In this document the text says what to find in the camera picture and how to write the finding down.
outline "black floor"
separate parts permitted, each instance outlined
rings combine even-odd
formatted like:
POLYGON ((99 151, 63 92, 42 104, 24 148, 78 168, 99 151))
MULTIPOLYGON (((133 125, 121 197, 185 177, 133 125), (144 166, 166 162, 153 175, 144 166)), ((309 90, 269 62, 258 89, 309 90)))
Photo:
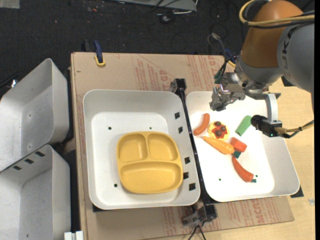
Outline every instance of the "black floor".
MULTIPOLYGON (((221 54, 207 36, 219 35, 224 47, 239 53, 248 31, 238 18, 249 0, 200 0, 197 12, 159 21, 164 8, 102 0, 20 0, 20 9, 0 7, 0 83, 16 73, 21 80, 44 59, 62 71, 84 39, 99 40, 103 52, 221 54)), ((314 0, 287 0, 304 12, 314 0)), ((0 88, 0 96, 10 85, 0 88)))

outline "orange toy carrot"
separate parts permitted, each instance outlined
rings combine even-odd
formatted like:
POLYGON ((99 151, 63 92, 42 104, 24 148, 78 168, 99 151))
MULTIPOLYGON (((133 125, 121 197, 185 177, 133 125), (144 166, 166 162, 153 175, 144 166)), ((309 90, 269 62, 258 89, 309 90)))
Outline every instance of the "orange toy carrot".
POLYGON ((209 123, 210 123, 210 114, 209 113, 205 113, 203 115, 203 119, 202 119, 201 125, 198 128, 193 130, 193 135, 197 136, 197 135, 202 134, 207 129, 209 123))
POLYGON ((230 155, 235 152, 234 146, 232 146, 230 143, 225 142, 221 139, 216 139, 213 137, 207 137, 203 136, 203 140, 207 143, 209 143, 212 147, 220 151, 221 153, 225 155, 230 155))
POLYGON ((232 137, 230 144, 234 147, 235 151, 245 152, 247 148, 247 144, 243 143, 241 140, 232 137))
POLYGON ((238 173, 241 179, 243 179, 245 182, 256 182, 256 180, 254 179, 254 175, 244 169, 234 155, 232 156, 232 163, 235 171, 238 173))

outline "yellow clip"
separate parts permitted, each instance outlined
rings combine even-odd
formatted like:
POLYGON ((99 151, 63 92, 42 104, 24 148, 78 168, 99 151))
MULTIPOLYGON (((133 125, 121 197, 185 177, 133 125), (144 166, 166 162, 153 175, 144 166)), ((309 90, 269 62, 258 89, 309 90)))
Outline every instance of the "yellow clip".
POLYGON ((228 64, 231 65, 232 67, 236 67, 236 64, 234 64, 231 60, 228 61, 228 64))
POLYGON ((97 64, 99 67, 104 67, 104 66, 106 65, 106 62, 105 62, 105 58, 104 58, 104 57, 102 57, 103 61, 102 61, 101 63, 98 61, 98 57, 97 57, 97 56, 94 56, 94 59, 95 59, 96 64, 97 64))

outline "white plastic bin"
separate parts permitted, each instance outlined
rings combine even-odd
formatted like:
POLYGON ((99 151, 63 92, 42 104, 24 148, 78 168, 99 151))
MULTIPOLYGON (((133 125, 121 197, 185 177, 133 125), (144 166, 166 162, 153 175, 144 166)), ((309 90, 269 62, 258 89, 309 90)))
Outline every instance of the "white plastic bin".
POLYGON ((0 101, 0 172, 69 130, 68 86, 51 59, 44 60, 0 101))
POLYGON ((83 98, 89 195, 103 210, 188 206, 200 196, 198 173, 183 104, 168 91, 91 90, 83 98), (175 141, 185 179, 175 190, 134 194, 122 185, 117 142, 132 132, 161 132, 175 141))
POLYGON ((252 125, 242 136, 235 133, 245 116, 266 117, 266 102, 246 97, 229 104, 225 110, 212 111, 209 106, 211 96, 211 91, 195 91, 186 97, 191 128, 201 124, 204 113, 210 114, 211 122, 224 123, 229 129, 226 142, 235 137, 247 144, 238 161, 254 174, 256 183, 245 182, 239 177, 232 164, 232 156, 222 154, 202 139, 202 136, 209 136, 205 131, 195 136, 194 142, 209 196, 219 202, 230 202, 295 194, 300 188, 300 181, 285 139, 268 137, 252 125))
POLYGON ((50 145, 0 173, 1 240, 62 240, 70 229, 70 168, 50 145))

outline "yellow divided plate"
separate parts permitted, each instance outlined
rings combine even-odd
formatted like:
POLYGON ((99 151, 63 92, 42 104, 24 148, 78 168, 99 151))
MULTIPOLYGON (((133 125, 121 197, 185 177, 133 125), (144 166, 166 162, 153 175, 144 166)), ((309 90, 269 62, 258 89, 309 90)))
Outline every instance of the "yellow divided plate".
POLYGON ((123 135, 117 143, 116 159, 121 184, 131 193, 165 193, 177 189, 183 181, 176 142, 162 132, 123 135))

